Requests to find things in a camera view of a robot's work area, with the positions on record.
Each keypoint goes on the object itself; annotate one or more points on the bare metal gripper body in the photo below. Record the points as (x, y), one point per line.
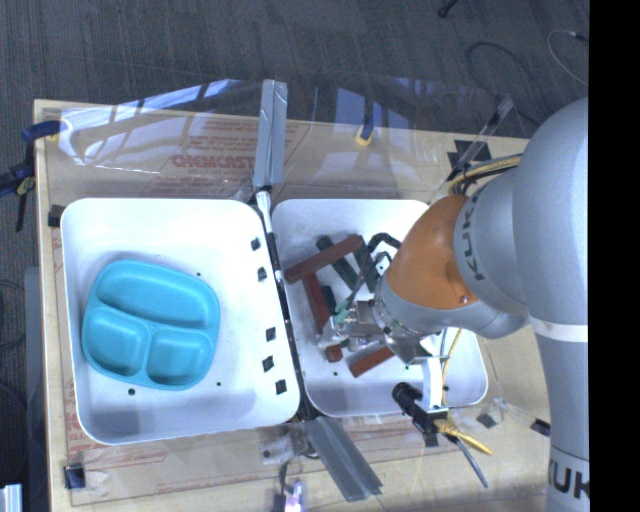
(366, 322)

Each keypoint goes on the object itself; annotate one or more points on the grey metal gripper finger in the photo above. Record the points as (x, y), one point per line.
(359, 345)
(331, 341)

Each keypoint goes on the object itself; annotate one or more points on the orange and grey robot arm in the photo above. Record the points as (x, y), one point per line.
(500, 260)

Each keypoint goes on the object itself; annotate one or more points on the small brown block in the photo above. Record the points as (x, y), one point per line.
(334, 353)

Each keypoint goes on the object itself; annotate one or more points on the short dark green bar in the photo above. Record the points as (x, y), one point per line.
(328, 299)

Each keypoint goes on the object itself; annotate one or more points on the long brown bar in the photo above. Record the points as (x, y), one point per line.
(325, 259)

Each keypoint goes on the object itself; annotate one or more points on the white plastic tray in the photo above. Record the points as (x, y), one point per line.
(310, 220)
(165, 220)

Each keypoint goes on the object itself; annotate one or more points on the blue divided plate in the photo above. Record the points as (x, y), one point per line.
(150, 325)

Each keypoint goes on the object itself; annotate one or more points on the black cylinder on white bracket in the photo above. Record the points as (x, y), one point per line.
(413, 400)

